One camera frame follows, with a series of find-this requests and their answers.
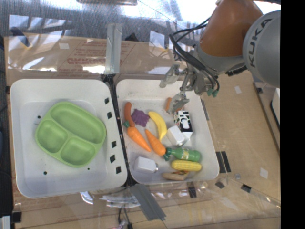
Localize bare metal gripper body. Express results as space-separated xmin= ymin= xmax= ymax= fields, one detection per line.
xmin=186 ymin=65 xmax=216 ymax=96

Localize orange sausage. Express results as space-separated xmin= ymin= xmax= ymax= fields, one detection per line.
xmin=123 ymin=102 xmax=136 ymax=127
xmin=164 ymin=97 xmax=183 ymax=114

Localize black and white milk carton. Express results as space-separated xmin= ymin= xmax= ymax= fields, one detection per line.
xmin=173 ymin=110 xmax=194 ymax=141

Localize white plastic tray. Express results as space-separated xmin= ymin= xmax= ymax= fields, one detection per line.
xmin=115 ymin=78 xmax=220 ymax=185
xmin=10 ymin=78 xmax=128 ymax=199

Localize yellow banana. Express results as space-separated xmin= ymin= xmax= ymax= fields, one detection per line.
xmin=148 ymin=111 xmax=168 ymax=143

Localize purple grapes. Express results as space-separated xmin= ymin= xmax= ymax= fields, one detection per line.
xmin=131 ymin=108 xmax=151 ymax=128

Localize green bottle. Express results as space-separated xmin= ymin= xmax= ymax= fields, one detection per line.
xmin=163 ymin=147 xmax=203 ymax=163

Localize orange carrot with green top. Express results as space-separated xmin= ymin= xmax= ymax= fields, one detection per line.
xmin=122 ymin=120 xmax=153 ymax=153

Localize yellow corn cob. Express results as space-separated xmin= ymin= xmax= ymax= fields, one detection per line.
xmin=171 ymin=159 xmax=203 ymax=172

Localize pizza slice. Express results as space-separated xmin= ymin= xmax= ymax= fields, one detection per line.
xmin=162 ymin=170 xmax=191 ymax=182

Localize brown cardboard board red print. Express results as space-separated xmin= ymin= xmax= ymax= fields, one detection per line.
xmin=4 ymin=33 xmax=215 ymax=225

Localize green divided plate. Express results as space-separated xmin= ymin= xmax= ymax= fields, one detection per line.
xmin=35 ymin=101 xmax=107 ymax=169

